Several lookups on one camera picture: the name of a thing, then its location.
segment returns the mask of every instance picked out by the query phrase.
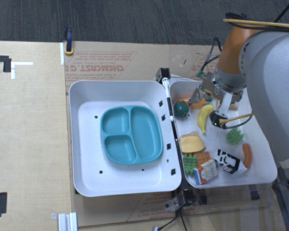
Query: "black clip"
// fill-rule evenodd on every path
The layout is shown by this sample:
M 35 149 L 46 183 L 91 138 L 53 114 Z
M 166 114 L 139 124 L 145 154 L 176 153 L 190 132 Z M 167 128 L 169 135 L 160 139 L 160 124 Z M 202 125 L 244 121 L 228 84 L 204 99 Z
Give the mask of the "black clip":
M 65 40 L 66 46 L 64 49 L 65 55 L 72 55 L 73 54 L 73 45 L 72 45 L 72 28 L 67 27 L 65 31 Z

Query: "small toy food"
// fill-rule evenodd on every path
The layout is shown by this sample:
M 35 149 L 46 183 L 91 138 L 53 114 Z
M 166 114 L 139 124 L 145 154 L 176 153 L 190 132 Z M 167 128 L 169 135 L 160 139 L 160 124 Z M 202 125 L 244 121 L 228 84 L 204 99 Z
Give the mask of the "small toy food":
M 238 144 L 239 141 L 243 138 L 243 134 L 241 134 L 241 131 L 237 130 L 237 128 L 233 128 L 231 129 L 227 135 L 226 135 L 226 139 L 232 144 Z
M 205 133 L 205 127 L 206 127 L 206 120 L 207 116 L 214 110 L 214 105 L 213 104 L 207 104 L 203 107 L 198 112 L 197 115 L 197 124 L 201 128 L 202 133 Z
M 201 165 L 205 162 L 208 162 L 211 159 L 210 152 L 196 153 L 196 156 L 197 156 L 197 165 Z
M 244 152 L 244 161 L 243 164 L 246 168 L 249 168 L 251 163 L 251 149 L 250 145 L 247 143 L 243 144 L 243 152 Z
M 185 117 L 189 112 L 188 105 L 184 101 L 177 101 L 174 104 L 173 112 L 177 117 Z
M 247 170 L 239 158 L 232 156 L 221 149 L 217 150 L 214 159 L 217 162 L 217 166 L 229 174 L 243 173 Z
M 183 153 L 199 152 L 206 147 L 196 131 L 182 135 L 179 143 Z
M 196 183 L 201 185 L 208 180 L 214 178 L 218 175 L 216 162 L 210 159 L 208 162 L 201 164 L 200 166 L 194 168 L 194 176 Z
M 187 175 L 192 175 L 194 168 L 197 167 L 196 155 L 184 154 L 183 156 L 184 171 Z

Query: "green toy ball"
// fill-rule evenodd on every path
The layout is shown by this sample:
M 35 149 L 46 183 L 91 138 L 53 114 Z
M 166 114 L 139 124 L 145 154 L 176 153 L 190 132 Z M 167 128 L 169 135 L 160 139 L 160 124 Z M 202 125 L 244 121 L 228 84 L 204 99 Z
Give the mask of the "green toy ball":
M 185 101 L 177 101 L 174 104 L 174 115 L 177 117 L 185 117 L 189 112 L 189 108 Z

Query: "white tray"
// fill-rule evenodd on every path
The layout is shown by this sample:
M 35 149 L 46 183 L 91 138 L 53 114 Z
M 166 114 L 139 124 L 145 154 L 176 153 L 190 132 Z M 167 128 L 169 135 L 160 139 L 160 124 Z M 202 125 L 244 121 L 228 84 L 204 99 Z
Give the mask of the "white tray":
M 168 192 L 180 185 L 178 154 L 162 85 L 155 81 L 78 81 L 70 87 L 69 98 L 73 178 L 80 194 L 94 197 Z M 153 162 L 116 164 L 104 152 L 101 117 L 106 110 L 125 105 L 148 107 L 157 116 L 163 152 Z
M 191 96 L 198 83 L 198 81 L 173 82 L 170 86 L 172 106 L 174 106 L 176 100 Z M 215 106 L 216 99 L 213 99 L 211 104 Z M 238 110 L 229 110 L 227 113 L 229 118 L 251 113 L 250 102 L 246 89 L 244 89 L 242 99 L 240 102 L 236 103 L 236 105 L 238 106 Z M 213 156 L 217 149 L 221 149 L 242 160 L 244 160 L 242 144 L 246 142 L 250 144 L 252 161 L 248 170 L 238 175 L 231 175 L 218 169 L 218 176 L 210 179 L 202 185 L 197 185 L 194 176 L 188 175 L 186 177 L 187 181 L 192 186 L 195 188 L 205 189 L 223 186 L 265 184 L 276 179 L 277 168 L 270 146 L 254 116 L 248 123 L 237 128 L 241 131 L 241 134 L 244 134 L 243 138 L 238 144 L 231 145 L 231 143 L 226 139 L 226 134 L 230 131 L 230 129 L 224 130 L 213 126 L 209 118 L 207 118 L 206 122 L 206 133 L 202 134 L 201 129 L 197 125 L 197 114 L 199 109 L 200 106 L 197 108 L 190 108 L 188 116 L 179 118 L 175 117 L 175 127 L 178 137 L 192 131 L 196 131 L 206 145 L 206 149 L 204 151 L 209 151 L 211 156 Z M 246 119 L 248 118 L 228 122 L 227 126 L 234 126 L 238 123 L 244 122 Z

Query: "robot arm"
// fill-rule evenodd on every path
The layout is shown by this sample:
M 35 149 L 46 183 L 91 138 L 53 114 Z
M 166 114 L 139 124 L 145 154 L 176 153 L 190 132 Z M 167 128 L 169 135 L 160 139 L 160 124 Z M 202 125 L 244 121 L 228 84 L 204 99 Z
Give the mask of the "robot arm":
M 289 179 L 289 32 L 233 27 L 215 72 L 202 78 L 199 88 L 222 103 L 210 119 L 223 129 L 219 119 L 228 118 L 229 105 L 240 101 L 246 87 L 253 114 Z

